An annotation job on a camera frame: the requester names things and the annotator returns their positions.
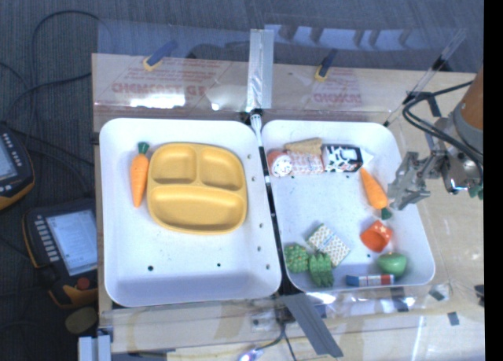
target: orange carrot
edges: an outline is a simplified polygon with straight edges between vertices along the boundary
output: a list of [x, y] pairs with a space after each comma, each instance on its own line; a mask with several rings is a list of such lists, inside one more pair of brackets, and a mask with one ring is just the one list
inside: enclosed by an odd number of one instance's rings
[[133, 195], [134, 207], [140, 207], [143, 193], [147, 186], [149, 174], [149, 159], [146, 156], [149, 145], [145, 142], [138, 143], [138, 154], [131, 161], [130, 184]]
[[386, 208], [387, 195], [383, 188], [366, 169], [360, 168], [360, 173], [362, 174], [363, 187], [365, 188], [369, 204], [377, 210], [382, 211], [382, 219], [389, 219], [391, 212]]

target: divided plate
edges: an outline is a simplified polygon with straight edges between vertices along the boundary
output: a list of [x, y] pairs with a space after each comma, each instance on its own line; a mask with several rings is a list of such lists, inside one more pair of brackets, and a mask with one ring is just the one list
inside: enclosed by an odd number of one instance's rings
[[161, 226], [193, 234], [238, 228], [247, 211], [239, 158], [227, 149], [169, 143], [152, 155], [147, 182], [150, 215]]

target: green apple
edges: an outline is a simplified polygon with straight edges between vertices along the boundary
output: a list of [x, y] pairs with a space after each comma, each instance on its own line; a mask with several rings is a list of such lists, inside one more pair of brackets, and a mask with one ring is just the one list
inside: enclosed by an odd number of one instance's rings
[[399, 278], [406, 270], [407, 258], [401, 253], [388, 252], [377, 258], [377, 264], [384, 273]]

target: black cable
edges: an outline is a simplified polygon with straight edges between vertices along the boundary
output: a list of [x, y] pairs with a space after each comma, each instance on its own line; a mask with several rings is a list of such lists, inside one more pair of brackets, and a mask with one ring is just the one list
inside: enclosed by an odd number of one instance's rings
[[2, 62], [0, 62], [0, 66], [10, 70], [24, 84], [26, 88], [29, 88], [30, 85], [28, 84], [28, 82], [24, 79], [24, 77], [20, 73], [14, 70], [14, 68], [11, 68], [8, 64]]
[[281, 332], [280, 332], [279, 336], [274, 341], [271, 341], [269, 344], [265, 344], [263, 346], [257, 347], [255, 350], [263, 350], [264, 348], [272, 347], [272, 346], [278, 344], [283, 339], [286, 340], [286, 344], [288, 346], [288, 350], [290, 351], [290, 354], [292, 355], [293, 361], [297, 361], [297, 358], [293, 352], [292, 345], [290, 344], [290, 340], [288, 339], [288, 336], [286, 335], [286, 323], [281, 324]]
[[82, 190], [83, 192], [85, 193], [85, 195], [89, 195], [91, 190], [88, 189], [88, 185], [87, 185], [87, 182], [84, 180], [84, 178], [79, 174], [79, 172], [73, 168], [67, 161], [64, 161], [62, 160], [61, 158], [58, 158], [52, 154], [49, 154], [49, 153], [46, 153], [44, 151], [40, 151], [40, 150], [37, 150], [37, 149], [28, 149], [29, 152], [31, 153], [36, 153], [36, 154], [39, 154], [41, 156], [46, 156], [46, 157], [49, 157], [51, 158], [52, 160], [55, 160], [56, 162], [64, 165], [69, 171], [71, 171], [76, 177], [77, 179], [79, 180], [80, 182], [80, 186], [82, 187]]
[[290, 339], [288, 339], [288, 336], [286, 334], [285, 334], [285, 340], [286, 340], [286, 344], [288, 345], [288, 350], [290, 350], [290, 354], [292, 355], [293, 361], [297, 361], [296, 355], [293, 352], [292, 345], [290, 344]]
[[[23, 135], [24, 137], [27, 136], [27, 133], [24, 133], [23, 131], [18, 131], [17, 129], [14, 129], [13, 127], [10, 127], [9, 129], [11, 131], [13, 131], [14, 133]], [[72, 158], [74, 158], [74, 159], [76, 159], [78, 161], [81, 161], [85, 165], [89, 165], [90, 167], [94, 167], [94, 162], [85, 160], [82, 157], [79, 157], [79, 156], [75, 155], [74, 153], [69, 152], [68, 150], [62, 149], [60, 146], [56, 146], [55, 144], [53, 144], [51, 142], [48, 142], [47, 140], [43, 140], [41, 138], [37, 138], [37, 137], [33, 136], [32, 134], [30, 134], [28, 137], [31, 140], [35, 140], [36, 142], [42, 143], [45, 146], [49, 146], [49, 147], [51, 147], [53, 149], [56, 149], [56, 150], [62, 152], [63, 154], [66, 154], [67, 156], [70, 156], [70, 157], [72, 157]]]
[[4, 239], [4, 237], [2, 237], [1, 235], [0, 235], [0, 242], [1, 242], [2, 244], [4, 244], [5, 246], [8, 246], [9, 248], [11, 248], [14, 252], [16, 252], [18, 255], [20, 255], [20, 256], [21, 256], [21, 257], [23, 257], [24, 259], [26, 259], [26, 260], [30, 260], [30, 261], [31, 261], [30, 256], [28, 256], [26, 253], [24, 253], [24, 252], [23, 252], [23, 251], [21, 251], [20, 249], [16, 248], [16, 247], [15, 247], [13, 244], [11, 244], [10, 242], [6, 241], [6, 240]]
[[461, 88], [469, 86], [470, 84], [472, 84], [472, 82], [467, 82], [467, 83], [459, 84], [454, 87], [449, 87], [444, 90], [436, 91], [435, 93], [432, 93], [429, 95], [423, 95], [423, 96], [419, 95], [417, 98], [415, 98], [413, 101], [409, 102], [403, 108], [402, 114], [403, 114], [404, 119], [407, 122], [409, 122], [411, 125], [416, 127], [417, 129], [420, 129], [433, 137], [436, 137], [440, 140], [443, 140], [444, 142], [450, 143], [452, 146], [456, 147], [462, 153], [464, 153], [467, 157], [469, 157], [470, 160], [472, 160], [474, 162], [474, 164], [477, 167], [477, 171], [479, 172], [479, 176], [480, 176], [479, 185], [483, 186], [483, 163], [481, 163], [481, 161], [473, 154], [473, 152], [463, 142], [459, 142], [455, 138], [452, 138], [447, 133], [439, 130], [434, 125], [426, 122], [425, 120], [421, 119], [419, 116], [416, 116], [411, 112], [411, 108], [413, 106], [417, 105], [419, 102], [425, 101], [431, 97], [437, 97], [441, 94], [446, 94], [446, 93], [449, 93], [449, 92], [452, 92], [455, 90], [459, 90]]
[[83, 11], [83, 10], [76, 10], [76, 9], [75, 10], [73, 10], [73, 9], [60, 10], [60, 11], [53, 12], [53, 13], [48, 14], [47, 16], [43, 17], [39, 21], [39, 23], [36, 25], [35, 30], [31, 34], [31, 63], [30, 63], [30, 66], [31, 66], [31, 82], [32, 83], [37, 83], [37, 79], [36, 79], [36, 67], [35, 67], [35, 39], [36, 39], [36, 36], [37, 36], [37, 32], [39, 31], [40, 27], [46, 21], [48, 21], [49, 19], [51, 19], [53, 17], [60, 16], [60, 15], [63, 15], [63, 14], [82, 14], [83, 16], [88, 16], [88, 17], [94, 18], [97, 21], [102, 22], [105, 25], [105, 27], [106, 27], [106, 23], [104, 23], [100, 19], [100, 17], [96, 16], [93, 13], [86, 12], [86, 11]]
[[271, 341], [269, 344], [265, 344], [263, 346], [257, 347], [256, 350], [263, 350], [264, 348], [272, 347], [272, 346], [278, 344], [285, 337], [285, 331], [286, 331], [286, 325], [284, 323], [282, 323], [280, 335], [274, 341]]
[[[86, 73], [84, 75], [75, 76], [75, 77], [71, 77], [71, 78], [68, 78], [68, 79], [59, 79], [59, 80], [48, 81], [46, 83], [39, 84], [38, 86], [30, 87], [27, 90], [23, 91], [20, 95], [18, 95], [14, 99], [14, 101], [12, 101], [10, 103], [9, 107], [7, 108], [6, 115], [7, 116], [8, 115], [12, 115], [14, 106], [17, 104], [17, 102], [19, 102], [26, 95], [29, 95], [33, 91], [37, 91], [37, 90], [40, 90], [43, 87], [50, 87], [50, 86], [54, 86], [54, 85], [57, 85], [57, 84], [71, 83], [71, 82], [74, 82], [74, 81], [77, 81], [77, 80], [80, 80], [80, 79], [85, 79], [86, 77], [89, 77], [89, 76], [91, 76], [91, 73]], [[7, 123], [7, 119], [8, 118], [5, 118], [2, 122]]]

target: toy broccoli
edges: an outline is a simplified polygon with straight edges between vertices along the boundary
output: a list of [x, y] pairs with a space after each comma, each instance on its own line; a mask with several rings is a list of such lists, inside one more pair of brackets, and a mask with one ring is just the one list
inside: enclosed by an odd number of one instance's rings
[[285, 248], [286, 266], [292, 273], [306, 271], [308, 259], [309, 255], [306, 252], [306, 248], [301, 245], [294, 244]]
[[333, 274], [330, 256], [326, 253], [318, 253], [309, 257], [309, 273], [317, 287], [332, 287]]

